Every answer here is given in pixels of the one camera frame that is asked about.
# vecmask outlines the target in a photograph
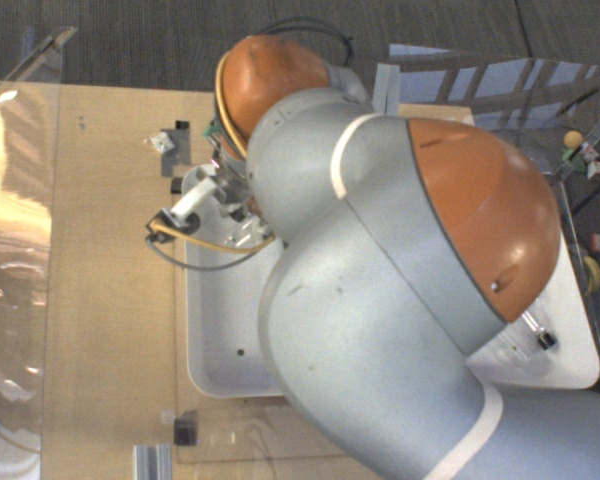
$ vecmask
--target white stripe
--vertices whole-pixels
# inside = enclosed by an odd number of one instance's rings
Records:
[[[331,155],[331,184],[333,185],[333,190],[335,191],[338,199],[342,199],[347,195],[347,188],[344,186],[344,182],[342,181],[342,172],[340,171],[344,150],[351,140],[351,137],[353,137],[353,134],[356,133],[356,130],[360,128],[363,123],[380,115],[382,114],[365,114],[363,116],[356,117],[344,129],[342,135],[340,135],[340,138],[336,143],[336,147],[333,150],[333,154]]]
[[[483,382],[484,407],[469,432],[447,453],[424,480],[449,480],[487,444],[498,428],[502,417],[503,401],[500,391],[491,384]]]

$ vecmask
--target yellow ball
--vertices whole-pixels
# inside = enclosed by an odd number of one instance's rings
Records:
[[[565,133],[564,138],[562,139],[562,142],[568,149],[576,149],[583,141],[584,137],[577,130],[571,130]]]

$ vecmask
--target wire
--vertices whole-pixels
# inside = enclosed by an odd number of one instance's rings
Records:
[[[570,101],[569,103],[567,103],[566,105],[564,105],[556,114],[556,116],[561,116],[562,114],[565,114],[566,112],[569,111],[569,109],[571,107],[573,107],[574,105],[579,105],[580,103],[582,103],[585,100],[588,100],[589,98],[591,98],[592,96],[598,94],[600,92],[600,85],[598,85],[597,87],[594,87],[593,89],[591,89],[590,91],[585,92],[584,94],[581,94],[580,96],[578,96],[576,99]]]
[[[227,139],[230,142],[229,145],[235,146],[235,149],[238,150],[237,153],[242,157],[243,160],[245,160],[247,158],[247,141],[244,140],[240,132],[234,126],[233,121],[229,117],[227,108],[224,105],[224,94],[222,93],[222,72],[224,70],[224,64],[227,61],[228,55],[229,53],[227,52],[222,56],[220,62],[218,62],[218,68],[216,69],[216,104],[218,107],[220,122],[222,123],[225,131],[227,132]]]
[[[216,109],[216,116],[220,115],[220,112],[218,111],[217,101],[216,101],[215,109]],[[222,147],[223,139],[224,139],[224,142],[229,146],[229,149],[231,149],[231,151],[233,151],[235,153],[236,158],[238,158],[239,160],[242,160],[242,161],[246,160],[244,155],[242,153],[240,153],[240,150],[237,148],[234,141],[229,137],[229,134],[225,131],[225,126],[223,126],[221,124],[220,130],[221,130],[220,133],[213,134],[213,136],[212,136],[213,139],[217,142],[217,144],[220,147]]]
[[[580,201],[571,209],[571,216],[575,217],[576,215],[578,215],[578,213],[580,213],[580,211],[582,211],[582,209],[585,206],[587,206],[591,201],[593,201],[598,196],[598,194],[600,194],[600,185],[598,185],[588,196],[582,199],[582,201]]]
[[[252,252],[250,254],[247,254],[246,256],[243,256],[242,258],[240,258],[236,261],[227,263],[226,265],[218,265],[216,267],[201,267],[198,265],[190,265],[189,263],[183,263],[181,261],[178,261],[175,258],[172,258],[168,254],[165,254],[163,251],[161,251],[156,246],[156,244],[154,243],[154,239],[151,235],[149,235],[147,238],[145,238],[145,242],[149,246],[149,248],[153,252],[155,252],[158,256],[160,256],[163,260],[168,261],[169,263],[171,263],[172,265],[175,265],[177,267],[182,267],[187,270],[195,270],[196,272],[216,272],[218,270],[226,270],[228,268],[235,267],[236,265],[239,265],[240,263],[243,263],[243,262],[247,261],[248,259],[253,258],[257,254],[257,251]]]
[[[342,65],[347,67],[353,61],[353,57],[355,55],[352,43],[353,38],[345,36],[334,25],[319,18],[313,18],[311,16],[294,16],[291,18],[284,18],[267,25],[263,29],[259,30],[257,34],[277,35],[285,32],[303,31],[317,32],[319,34],[325,34],[339,39],[347,51],[347,56]]]
[[[524,20],[522,19],[522,12],[519,0],[513,0],[513,4],[516,9],[516,17],[518,18],[518,25],[520,26],[520,32],[522,32],[522,39],[524,39],[524,46],[527,50],[527,57],[533,57],[533,50],[531,49],[531,41],[527,35],[527,30],[524,26]]]
[[[206,240],[201,240],[199,238],[195,238],[193,236],[187,235],[186,233],[182,233],[180,231],[172,229],[169,226],[166,226],[165,224],[160,224],[157,221],[157,219],[151,221],[149,223],[148,227],[152,233],[163,233],[167,236],[171,236],[173,238],[180,238],[181,240],[185,240],[186,242],[190,242],[192,244],[196,244],[201,247],[211,249],[213,251],[229,252],[232,254],[256,253],[256,252],[260,251],[261,249],[264,249],[271,242],[273,242],[273,239],[275,238],[274,235],[270,235],[268,238],[265,238],[260,244],[256,245],[255,247],[238,248],[238,247],[227,247],[227,246],[220,245],[220,244],[214,244],[212,242],[207,242]]]

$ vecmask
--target orange dome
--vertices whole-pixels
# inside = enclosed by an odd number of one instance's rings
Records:
[[[226,57],[222,94],[227,112],[245,140],[260,118],[285,96],[327,87],[323,60],[298,43],[279,36],[249,36]]]
[[[492,306],[514,321],[558,259],[560,217],[542,174],[516,148],[460,123],[410,119],[416,163],[438,217]]]

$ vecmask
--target white tray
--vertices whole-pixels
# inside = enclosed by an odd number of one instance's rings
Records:
[[[543,351],[521,318],[469,357],[467,366],[496,384],[586,389],[600,376],[600,358],[564,237],[551,279],[529,307],[558,343]]]
[[[195,182],[192,172],[187,174],[183,193]],[[196,211],[203,223],[197,237],[222,243],[229,235],[231,219],[222,219],[218,208],[211,198]],[[227,270],[186,271],[188,370],[203,393],[217,398],[282,394],[265,369],[257,318],[262,290],[281,253],[282,242],[277,239]],[[187,263],[201,266],[224,265],[239,258],[189,243],[185,257]]]

